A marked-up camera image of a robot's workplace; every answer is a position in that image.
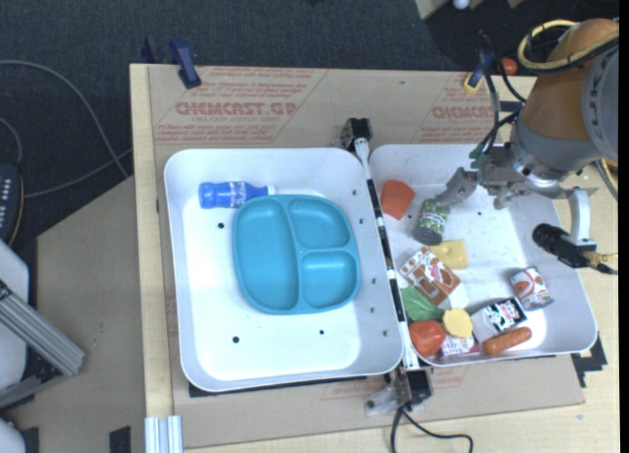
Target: metal bracket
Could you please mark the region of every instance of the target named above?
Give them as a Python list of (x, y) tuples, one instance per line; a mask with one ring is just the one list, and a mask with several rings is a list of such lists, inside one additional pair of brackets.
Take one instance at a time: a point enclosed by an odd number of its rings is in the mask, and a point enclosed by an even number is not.
[(83, 364), (85, 352), (10, 289), (7, 282), (16, 284), (19, 280), (29, 279), (28, 269), (2, 241), (0, 251), (0, 324), (4, 324), (26, 342), (36, 354), (35, 357), (39, 356), (51, 365), (51, 368), (42, 368), (33, 375), (23, 375), (21, 381), (0, 389), (0, 409), (4, 409), (24, 401), (36, 390), (57, 381), (60, 376), (77, 374)]
[(593, 244), (590, 239), (590, 198), (586, 190), (575, 188), (567, 194), (570, 204), (570, 241), (575, 245)]
[(385, 387), (365, 399), (365, 414), (368, 417), (389, 415), (412, 400), (409, 378), (402, 367), (388, 374), (386, 380)]
[(369, 118), (349, 118), (341, 132), (339, 145), (345, 150), (354, 152), (356, 139), (365, 139), (368, 142), (372, 137), (372, 125)]
[(179, 415), (161, 419), (144, 419), (144, 444), (146, 453), (183, 453), (184, 434)]

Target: dark floor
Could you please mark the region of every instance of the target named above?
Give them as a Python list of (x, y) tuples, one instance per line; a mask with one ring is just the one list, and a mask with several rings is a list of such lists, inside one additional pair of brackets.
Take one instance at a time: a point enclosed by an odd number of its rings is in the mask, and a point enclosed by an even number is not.
[[(616, 17), (619, 0), (527, 0), (511, 9), (486, 0), (474, 11), (449, 5), (427, 21), (414, 0), (2, 0), (0, 118), (18, 134), (27, 201), (19, 247), (124, 179), (111, 163), (131, 144), (129, 64), (143, 41), (164, 48), (183, 36), (203, 65), (466, 71), (477, 61), (479, 30), (500, 54), (544, 21)], [(76, 86), (85, 104), (55, 71)], [(19, 155), (0, 126), (0, 162)], [(133, 172), (126, 154), (122, 166)]]

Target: blue bottle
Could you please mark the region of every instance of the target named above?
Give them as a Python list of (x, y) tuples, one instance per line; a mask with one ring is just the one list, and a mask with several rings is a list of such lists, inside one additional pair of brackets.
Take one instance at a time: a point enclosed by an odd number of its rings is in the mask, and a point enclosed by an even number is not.
[(257, 188), (246, 182), (204, 182), (199, 185), (199, 202), (201, 208), (236, 208), (250, 198), (274, 193), (271, 186)]

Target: blue plastic plate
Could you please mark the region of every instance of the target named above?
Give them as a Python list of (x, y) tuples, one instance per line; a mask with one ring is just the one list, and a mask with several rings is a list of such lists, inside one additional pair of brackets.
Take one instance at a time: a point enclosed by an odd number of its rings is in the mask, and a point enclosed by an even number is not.
[(234, 266), (245, 298), (277, 314), (329, 311), (350, 302), (361, 277), (354, 233), (325, 198), (252, 198), (236, 212)]

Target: red toy tomato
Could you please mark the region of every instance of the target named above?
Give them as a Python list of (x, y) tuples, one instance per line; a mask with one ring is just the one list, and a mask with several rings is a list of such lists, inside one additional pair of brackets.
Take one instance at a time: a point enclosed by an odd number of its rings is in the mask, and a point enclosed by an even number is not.
[(513, 58), (501, 58), (500, 63), (502, 63), (504, 74), (506, 76), (514, 76), (515, 73), (518, 72), (518, 62), (516, 62)]
[(445, 340), (445, 330), (436, 320), (418, 320), (409, 326), (411, 341), (422, 357), (436, 354)]

